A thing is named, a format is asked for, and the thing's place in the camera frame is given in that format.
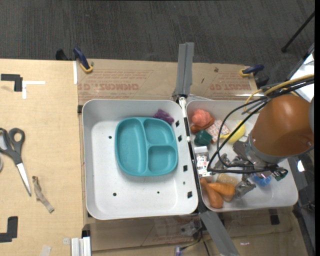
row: clamp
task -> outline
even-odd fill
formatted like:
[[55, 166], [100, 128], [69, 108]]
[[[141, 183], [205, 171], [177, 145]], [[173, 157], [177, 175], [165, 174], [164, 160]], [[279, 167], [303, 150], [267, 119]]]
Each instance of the clamp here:
[[82, 53], [82, 51], [78, 48], [75, 47], [73, 48], [73, 53], [75, 55], [75, 58], [80, 60], [80, 67], [83, 69], [84, 72], [87, 74], [92, 72], [93, 68], [92, 66], [88, 63], [85, 55]]
[[250, 66], [247, 69], [241, 69], [239, 71], [239, 74], [241, 77], [246, 78], [250, 76], [251, 73], [255, 76], [259, 71], [263, 70], [265, 66], [263, 65], [255, 65], [255, 66]]

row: yellow cable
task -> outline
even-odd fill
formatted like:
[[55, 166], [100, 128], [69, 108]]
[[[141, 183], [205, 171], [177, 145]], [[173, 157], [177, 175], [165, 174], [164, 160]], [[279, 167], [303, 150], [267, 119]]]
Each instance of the yellow cable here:
[[[278, 89], [280, 89], [280, 88], [282, 88], [282, 87], [284, 87], [284, 86], [287, 86], [287, 85], [292, 84], [292, 83], [295, 83], [295, 82], [299, 82], [300, 80], [312, 78], [312, 77], [314, 77], [314, 76], [315, 76], [315, 74], [307, 74], [307, 75], [304, 75], [304, 76], [302, 76], [302, 77], [298, 77], [298, 78], [295, 78], [295, 79], [292, 79], [292, 80], [288, 80], [288, 81], [282, 82], [282, 83], [280, 83], [280, 84], [278, 84], [278, 85], [276, 85], [276, 86], [273, 86], [273, 87], [271, 87], [270, 89], [266, 90], [263, 94], [264, 94], [265, 96], [267, 96], [268, 94], [270, 94], [270, 93], [272, 93], [272, 92], [274, 92], [274, 91], [276, 91], [276, 90], [278, 90]], [[256, 90], [255, 92], [253, 92], [253, 93], [246, 99], [245, 104], [247, 104], [254, 95], [256, 95], [257, 93], [260, 93], [260, 92], [262, 92], [262, 91], [263, 91], [262, 89], [258, 89], [258, 90]]]
[[314, 76], [315, 76], [315, 74], [307, 74], [307, 75], [304, 75], [302, 77], [298, 77], [298, 78], [295, 78], [295, 79], [292, 79], [292, 80], [288, 80], [288, 81], [282, 82], [282, 83], [280, 83], [280, 84], [278, 84], [276, 86], [273, 86], [270, 89], [266, 90], [264, 92], [264, 95], [267, 96], [269, 93], [272, 93], [273, 91], [278, 90], [278, 89], [280, 89], [280, 88], [282, 88], [284, 86], [287, 86], [287, 85], [295, 83], [295, 82], [299, 82], [300, 80], [303, 80], [303, 79], [312, 78]]
[[251, 93], [251, 95], [246, 99], [244, 104], [247, 104], [254, 95], [256, 95], [257, 93], [260, 93], [260, 92], [262, 92], [262, 89], [256, 90], [255, 92]]

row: orange carrot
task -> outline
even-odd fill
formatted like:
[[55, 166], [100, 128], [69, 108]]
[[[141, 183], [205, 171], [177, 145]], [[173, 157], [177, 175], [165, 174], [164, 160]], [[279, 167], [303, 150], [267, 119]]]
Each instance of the orange carrot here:
[[200, 184], [208, 195], [210, 205], [213, 208], [222, 208], [222, 206], [224, 205], [224, 200], [222, 196], [209, 186], [209, 183], [207, 183], [205, 178], [200, 179]]
[[222, 195], [232, 196], [235, 193], [235, 186], [229, 183], [211, 182], [208, 186]]

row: wire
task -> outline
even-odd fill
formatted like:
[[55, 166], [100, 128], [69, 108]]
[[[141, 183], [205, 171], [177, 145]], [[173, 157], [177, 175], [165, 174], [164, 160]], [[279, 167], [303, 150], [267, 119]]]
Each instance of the wire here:
[[181, 248], [180, 248], [181, 252], [182, 252], [183, 250], [187, 249], [187, 248], [190, 247], [190, 246], [196, 245], [197, 243], [199, 243], [199, 242], [201, 241], [202, 238], [203, 238], [203, 234], [202, 234], [202, 231], [201, 231], [201, 232], [200, 232], [200, 237], [199, 237], [199, 239], [198, 239], [197, 241], [195, 241], [195, 242], [193, 242], [193, 243], [185, 246], [185, 247], [181, 247]]
[[[257, 113], [259, 110], [261, 110], [266, 104], [268, 103], [268, 101], [264, 101], [262, 103], [262, 105], [260, 105], [259, 107], [257, 107], [252, 113], [250, 113], [237, 127], [236, 129], [233, 131], [233, 134], [250, 118], [252, 117], [255, 113]], [[228, 116], [223, 120], [222, 124], [221, 124], [221, 127], [220, 127], [220, 130], [219, 130], [219, 135], [221, 134], [221, 130], [222, 130], [222, 126], [224, 125], [224, 123], [226, 122]], [[231, 133], [226, 139], [225, 141], [221, 144], [221, 146], [219, 146], [219, 141], [220, 141], [220, 136], [217, 137], [217, 141], [216, 141], [216, 147], [217, 147], [217, 150], [215, 152], [215, 155], [218, 155], [218, 158], [219, 160], [221, 161], [221, 163], [227, 167], [227, 168], [230, 168], [230, 167], [248, 167], [250, 165], [247, 165], [247, 164], [238, 164], [238, 165], [231, 165], [231, 164], [227, 164], [225, 163], [221, 156], [220, 156], [220, 150], [222, 149], [222, 147], [228, 142], [228, 140], [233, 136], [233, 134]]]
[[270, 93], [272, 93], [273, 91], [276, 91], [282, 87], [285, 87], [287, 85], [290, 85], [290, 84], [293, 84], [293, 83], [296, 83], [296, 82], [301, 82], [302, 80], [305, 80], [305, 79], [309, 79], [309, 78], [314, 78], [315, 77], [315, 74], [307, 74], [307, 75], [304, 75], [302, 77], [298, 77], [298, 78], [295, 78], [295, 79], [292, 79], [292, 80], [288, 80], [288, 81], [285, 81], [285, 82], [282, 82], [276, 86], [273, 86], [271, 87], [270, 89], [266, 90], [264, 92], [264, 95], [268, 95]]
[[[314, 75], [306, 75], [305, 77], [307, 77], [306, 79], [309, 80], [310, 78], [314, 78]], [[275, 97], [279, 97], [281, 95], [284, 95], [284, 94], [288, 94], [288, 93], [291, 93], [299, 88], [302, 88], [304, 86], [307, 86], [309, 84], [312, 84], [314, 83], [314, 79], [311, 79], [310, 81], [304, 81], [303, 83], [301, 83], [301, 80], [298, 79], [298, 81], [294, 81], [294, 83], [298, 83], [297, 85], [294, 85], [290, 88], [286, 88], [285, 90], [281, 91], [281, 92], [278, 92], [274, 95], [270, 95], [269, 97], [266, 97], [266, 96], [263, 96], [261, 97], [260, 99], [256, 99], [256, 100], [253, 100], [251, 101], [250, 103], [245, 103], [244, 105], [242, 106], [239, 106], [237, 108], [235, 108], [234, 110], [232, 110], [226, 117], [225, 119], [223, 120], [221, 126], [220, 126], [220, 129], [219, 129], [219, 133], [218, 133], [218, 137], [217, 137], [217, 150], [216, 152], [213, 154], [213, 156], [211, 157], [207, 167], [210, 167], [213, 159], [218, 155], [218, 158], [220, 160], [220, 162], [227, 168], [230, 168], [230, 167], [253, 167], [253, 165], [247, 165], [247, 164], [238, 164], [238, 165], [230, 165], [230, 164], [227, 164], [224, 162], [224, 160], [221, 158], [220, 156], [220, 150], [223, 148], [223, 146], [228, 142], [228, 140], [235, 134], [235, 132], [254, 114], [258, 113], [260, 109], [262, 109], [268, 102], [269, 100], [266, 100], [266, 99], [272, 99], [272, 98], [275, 98]], [[253, 103], [256, 103], [258, 102], [258, 104], [255, 104], [253, 107], [251, 107], [250, 109], [254, 108], [255, 106], [258, 106], [259, 104], [262, 104], [260, 105], [259, 107], [257, 107], [253, 112], [250, 112], [249, 115], [236, 127], [236, 129], [225, 139], [225, 141], [221, 144], [221, 146], [219, 146], [219, 141], [220, 141], [220, 134], [221, 134], [221, 131], [222, 131], [222, 127], [224, 125], [224, 123], [226, 122], [226, 120], [228, 119], [228, 117], [230, 115], [232, 115], [235, 111], [241, 109], [241, 108], [244, 108], [250, 104], [253, 104]], [[246, 173], [246, 174], [250, 174], [250, 173], [257, 173], [257, 172], [261, 172], [261, 170], [257, 171], [257, 170], [254, 170], [254, 169], [247, 169], [247, 170], [218, 170], [218, 169], [213, 169], [213, 168], [208, 168], [207, 169], [208, 171], [210, 172], [215, 172], [215, 173], [236, 173], [236, 174], [243, 174], [243, 173]]]
[[[231, 116], [234, 112], [236, 112], [237, 110], [239, 109], [242, 109], [244, 106], [248, 106], [248, 105], [251, 105], [253, 103], [256, 103], [256, 102], [259, 102], [259, 101], [262, 101], [264, 99], [266, 99], [267, 97], [266, 96], [263, 96], [259, 99], [256, 99], [256, 100], [253, 100], [249, 103], [246, 103], [246, 104], [243, 104], [241, 106], [238, 106], [236, 107], [235, 109], [233, 109], [229, 114], [226, 115], [226, 117], [224, 118], [223, 123], [225, 123], [225, 121], [228, 119], [229, 116]], [[234, 129], [233, 132], [231, 132], [231, 134], [224, 140], [224, 142], [221, 144], [220, 147], [217, 148], [217, 151], [213, 154], [213, 156], [211, 157], [211, 159], [209, 160], [209, 163], [207, 164], [207, 167], [209, 167], [213, 161], [213, 159], [216, 157], [217, 153], [222, 149], [222, 147], [228, 142], [228, 140], [237, 132], [237, 130], [240, 128], [241, 125], [238, 125], [237, 128]], [[221, 134], [221, 131], [222, 131], [222, 127], [223, 125], [220, 126], [220, 129], [219, 129], [219, 133], [218, 133], [218, 140], [219, 140], [219, 137], [220, 137], [220, 134]]]
[[205, 247], [206, 253], [208, 254], [208, 256], [210, 256], [210, 253], [209, 253], [209, 250], [208, 250], [208, 247], [207, 247], [206, 241], [205, 241], [204, 236], [203, 236], [203, 234], [202, 234], [202, 230], [200, 231], [200, 233], [201, 233], [201, 237], [202, 237], [202, 240], [203, 240], [203, 244], [204, 244], [204, 247]]
[[206, 244], [205, 239], [204, 239], [204, 234], [203, 234], [203, 230], [202, 230], [202, 229], [200, 230], [200, 237], [199, 237], [199, 239], [198, 239], [197, 241], [195, 241], [195, 242], [193, 242], [193, 243], [185, 246], [185, 247], [181, 247], [181, 248], [180, 248], [180, 251], [181, 251], [181, 252], [182, 252], [183, 250], [187, 249], [187, 248], [190, 247], [190, 246], [194, 246], [194, 245], [198, 244], [201, 240], [203, 240], [203, 244], [204, 244], [204, 247], [205, 247], [207, 256], [210, 256], [210, 253], [209, 253], [207, 244]]
[[[307, 80], [307, 79], [314, 78], [314, 77], [315, 77], [315, 74], [308, 74], [308, 75], [304, 75], [304, 76], [302, 76], [302, 77], [298, 77], [298, 78], [295, 78], [295, 79], [292, 79], [292, 80], [288, 80], [288, 81], [279, 83], [279, 84], [277, 84], [277, 85], [275, 85], [275, 86], [272, 86], [271, 88], [269, 88], [268, 90], [266, 90], [263, 94], [264, 94], [265, 96], [268, 96], [268, 94], [270, 94], [270, 93], [272, 93], [272, 92], [274, 92], [274, 91], [276, 91], [276, 90], [278, 90], [278, 89], [281, 89], [281, 88], [283, 88], [283, 87], [285, 87], [285, 86], [287, 86], [287, 85], [291, 85], [291, 84], [294, 84], [294, 83], [299, 83], [299, 82], [302, 82], [303, 80]], [[258, 93], [260, 93], [260, 92], [263, 92], [263, 90], [262, 90], [262, 89], [258, 89], [258, 90], [256, 90], [255, 92], [253, 92], [253, 93], [245, 100], [245, 104], [248, 103], [248, 102], [252, 99], [252, 97], [253, 97], [254, 95], [256, 95], [256, 94], [258, 94]], [[251, 112], [249, 112], [249, 111], [247, 110], [246, 106], [243, 107], [243, 111], [244, 111], [244, 112], [247, 112], [248, 114], [251, 113]]]

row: black scissors handle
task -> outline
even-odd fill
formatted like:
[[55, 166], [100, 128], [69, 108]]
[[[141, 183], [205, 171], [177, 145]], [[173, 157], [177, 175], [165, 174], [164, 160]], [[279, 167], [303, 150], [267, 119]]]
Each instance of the black scissors handle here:
[[[12, 128], [8, 134], [9, 134], [9, 139], [13, 144], [14, 151], [21, 156], [22, 144], [25, 142], [25, 138], [26, 138], [25, 132], [19, 128]], [[19, 140], [15, 139], [16, 134], [21, 135], [21, 138]]]
[[[13, 134], [13, 136], [14, 136], [17, 132], [19, 132], [19, 131], [15, 132], [16, 129], [18, 129], [18, 128], [12, 129], [13, 132], [12, 132], [11, 134]], [[3, 128], [0, 128], [0, 136], [1, 136], [1, 135], [3, 136], [3, 141], [4, 141], [4, 145], [5, 145], [5, 148], [3, 148], [3, 146], [0, 145], [0, 152], [3, 152], [3, 153], [5, 153], [5, 154], [9, 155], [9, 156], [13, 159], [13, 161], [14, 161], [14, 163], [15, 163], [16, 165], [22, 163], [22, 159], [21, 159], [20, 154], [19, 154], [18, 152], [16, 152], [15, 149], [12, 148], [11, 142], [12, 142], [12, 144], [14, 145], [14, 148], [17, 148], [17, 149], [20, 150], [20, 152], [21, 152], [21, 147], [22, 147], [22, 144], [23, 144], [23, 140], [24, 140], [24, 138], [25, 138], [25, 135], [24, 135], [24, 134], [25, 134], [24, 132], [23, 132], [23, 135], [21, 134], [21, 139], [20, 139], [19, 141], [16, 141], [16, 140], [13, 138], [13, 142], [16, 144], [16, 145], [15, 145], [15, 144], [11, 141], [10, 136], [9, 136], [7, 130], [5, 130], [5, 129], [3, 129]]]

